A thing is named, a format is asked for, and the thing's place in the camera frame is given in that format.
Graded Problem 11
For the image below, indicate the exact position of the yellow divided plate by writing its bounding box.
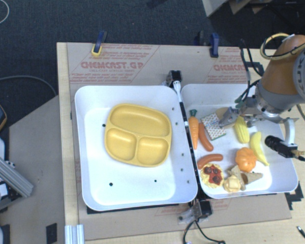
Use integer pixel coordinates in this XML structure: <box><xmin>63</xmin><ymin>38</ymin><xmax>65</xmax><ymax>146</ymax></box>
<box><xmin>104</xmin><ymin>103</ymin><xmax>173</xmax><ymax>168</ymax></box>

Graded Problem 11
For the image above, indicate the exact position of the orange sausage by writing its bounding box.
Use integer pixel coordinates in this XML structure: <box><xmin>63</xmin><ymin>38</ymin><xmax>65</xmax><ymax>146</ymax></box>
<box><xmin>197</xmin><ymin>153</ymin><xmax>224</xmax><ymax>170</ymax></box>
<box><xmin>198</xmin><ymin>121</ymin><xmax>215</xmax><ymax>153</ymax></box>

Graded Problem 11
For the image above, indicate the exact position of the thin black and white rod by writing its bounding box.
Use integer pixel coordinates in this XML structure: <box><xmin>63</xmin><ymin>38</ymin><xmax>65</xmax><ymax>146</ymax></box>
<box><xmin>173</xmin><ymin>80</ymin><xmax>202</xmax><ymax>201</ymax></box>

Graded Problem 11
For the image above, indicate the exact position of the yellow pizza with red topping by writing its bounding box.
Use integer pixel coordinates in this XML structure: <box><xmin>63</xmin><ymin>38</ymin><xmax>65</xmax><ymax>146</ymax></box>
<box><xmin>200</xmin><ymin>162</ymin><xmax>225</xmax><ymax>190</ymax></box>

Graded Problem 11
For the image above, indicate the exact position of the brown cardboard board red print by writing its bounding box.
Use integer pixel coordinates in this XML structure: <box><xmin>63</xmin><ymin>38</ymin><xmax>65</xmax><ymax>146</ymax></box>
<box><xmin>66</xmin><ymin>42</ymin><xmax>293</xmax><ymax>241</ymax></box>

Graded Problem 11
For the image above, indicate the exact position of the tan triangular biscuit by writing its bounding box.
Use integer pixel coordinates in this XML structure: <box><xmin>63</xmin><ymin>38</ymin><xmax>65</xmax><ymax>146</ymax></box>
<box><xmin>243</xmin><ymin>171</ymin><xmax>264</xmax><ymax>185</ymax></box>

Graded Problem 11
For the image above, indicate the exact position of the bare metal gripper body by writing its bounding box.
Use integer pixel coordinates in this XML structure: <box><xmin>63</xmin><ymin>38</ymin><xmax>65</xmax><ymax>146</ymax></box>
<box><xmin>238</xmin><ymin>96</ymin><xmax>283</xmax><ymax>121</ymax></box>

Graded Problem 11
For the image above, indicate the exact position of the orange pumpkin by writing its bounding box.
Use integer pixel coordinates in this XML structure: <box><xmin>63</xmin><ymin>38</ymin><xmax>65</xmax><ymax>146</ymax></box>
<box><xmin>235</xmin><ymin>147</ymin><xmax>258</xmax><ymax>173</ymax></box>

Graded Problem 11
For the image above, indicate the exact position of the white plastic tray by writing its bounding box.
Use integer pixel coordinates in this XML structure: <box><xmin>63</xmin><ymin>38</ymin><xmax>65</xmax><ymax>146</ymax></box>
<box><xmin>74</xmin><ymin>85</ymin><xmax>199</xmax><ymax>211</ymax></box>
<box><xmin>180</xmin><ymin>83</ymin><xmax>299</xmax><ymax>200</ymax></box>

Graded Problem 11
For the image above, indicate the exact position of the beige bread slice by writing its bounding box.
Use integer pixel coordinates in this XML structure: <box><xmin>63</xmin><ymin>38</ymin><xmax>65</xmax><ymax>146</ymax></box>
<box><xmin>227</xmin><ymin>164</ymin><xmax>247</xmax><ymax>191</ymax></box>

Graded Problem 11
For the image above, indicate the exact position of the orange carrot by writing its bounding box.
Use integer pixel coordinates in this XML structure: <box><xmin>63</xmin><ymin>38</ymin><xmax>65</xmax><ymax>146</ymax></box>
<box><xmin>188</xmin><ymin>109</ymin><xmax>200</xmax><ymax>150</ymax></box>

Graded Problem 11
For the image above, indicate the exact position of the yellow corn cob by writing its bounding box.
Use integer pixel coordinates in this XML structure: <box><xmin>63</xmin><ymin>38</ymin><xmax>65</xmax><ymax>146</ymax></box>
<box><xmin>234</xmin><ymin>115</ymin><xmax>251</xmax><ymax>144</ymax></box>

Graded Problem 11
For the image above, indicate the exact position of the black cylinder on white bracket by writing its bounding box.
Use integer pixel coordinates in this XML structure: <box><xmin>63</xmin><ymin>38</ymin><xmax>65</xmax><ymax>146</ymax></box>
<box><xmin>264</xmin><ymin>118</ymin><xmax>299</xmax><ymax>159</ymax></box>

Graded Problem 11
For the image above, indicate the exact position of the yellow banana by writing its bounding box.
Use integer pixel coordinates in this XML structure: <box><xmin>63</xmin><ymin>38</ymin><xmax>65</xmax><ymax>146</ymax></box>
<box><xmin>249</xmin><ymin>131</ymin><xmax>270</xmax><ymax>167</ymax></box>

